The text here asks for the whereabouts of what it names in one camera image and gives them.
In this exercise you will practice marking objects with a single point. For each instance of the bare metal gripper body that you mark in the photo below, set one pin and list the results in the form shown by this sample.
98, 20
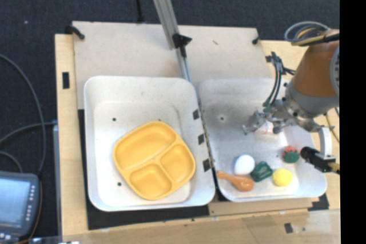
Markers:
297, 117

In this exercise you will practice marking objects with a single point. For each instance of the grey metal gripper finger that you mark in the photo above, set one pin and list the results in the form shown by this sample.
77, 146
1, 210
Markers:
279, 127
254, 122

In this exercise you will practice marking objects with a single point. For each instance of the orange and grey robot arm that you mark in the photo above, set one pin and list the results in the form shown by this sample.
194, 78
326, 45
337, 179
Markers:
313, 74

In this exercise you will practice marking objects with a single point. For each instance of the white plastic tray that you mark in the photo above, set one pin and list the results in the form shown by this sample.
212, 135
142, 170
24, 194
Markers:
228, 134
137, 94

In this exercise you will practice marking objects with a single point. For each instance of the red and green strawberry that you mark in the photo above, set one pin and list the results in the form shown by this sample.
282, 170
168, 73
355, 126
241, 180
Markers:
290, 155

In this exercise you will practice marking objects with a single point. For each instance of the white egg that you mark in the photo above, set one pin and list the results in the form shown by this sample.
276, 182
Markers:
244, 164

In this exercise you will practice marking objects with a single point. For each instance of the dark green packet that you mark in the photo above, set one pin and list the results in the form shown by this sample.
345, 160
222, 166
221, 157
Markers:
261, 171

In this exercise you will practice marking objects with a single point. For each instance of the yellow ball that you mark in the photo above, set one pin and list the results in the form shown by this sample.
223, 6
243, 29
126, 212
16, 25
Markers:
282, 177

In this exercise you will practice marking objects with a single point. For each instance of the orange chicken drumstick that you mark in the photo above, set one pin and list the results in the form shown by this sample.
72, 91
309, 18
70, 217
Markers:
241, 183

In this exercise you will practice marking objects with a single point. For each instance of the yellow divided plate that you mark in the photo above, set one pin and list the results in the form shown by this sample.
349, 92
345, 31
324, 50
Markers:
153, 160

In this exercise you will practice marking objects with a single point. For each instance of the pale wood board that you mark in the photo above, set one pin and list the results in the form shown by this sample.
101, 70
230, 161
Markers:
128, 51

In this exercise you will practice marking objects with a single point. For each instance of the black cylinder on white bracket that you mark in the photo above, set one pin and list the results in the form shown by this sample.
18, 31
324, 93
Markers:
314, 157

